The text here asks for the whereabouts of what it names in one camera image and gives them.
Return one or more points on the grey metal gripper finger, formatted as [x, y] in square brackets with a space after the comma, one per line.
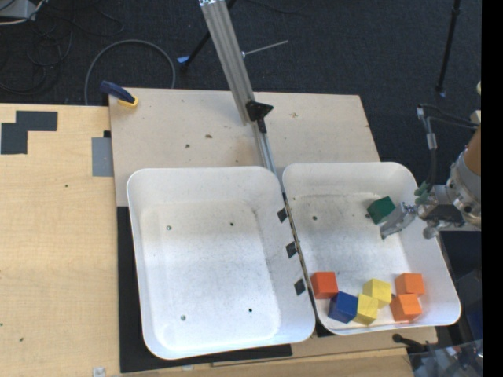
[430, 232]
[397, 221]

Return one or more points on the yellow cube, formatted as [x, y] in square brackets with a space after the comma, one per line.
[366, 310]
[378, 290]

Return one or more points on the blue cube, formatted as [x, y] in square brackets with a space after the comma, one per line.
[342, 308]

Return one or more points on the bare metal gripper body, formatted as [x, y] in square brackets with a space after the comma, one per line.
[446, 212]

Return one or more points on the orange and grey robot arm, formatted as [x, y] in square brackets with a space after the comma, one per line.
[470, 171]

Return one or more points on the white plastic tray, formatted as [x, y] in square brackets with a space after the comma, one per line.
[346, 242]
[212, 273]

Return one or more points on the orange cube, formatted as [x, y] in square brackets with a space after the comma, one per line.
[410, 283]
[324, 285]
[406, 308]

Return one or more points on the green cube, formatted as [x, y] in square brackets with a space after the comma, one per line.
[380, 210]

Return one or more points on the pale wood board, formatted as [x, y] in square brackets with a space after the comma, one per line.
[188, 132]

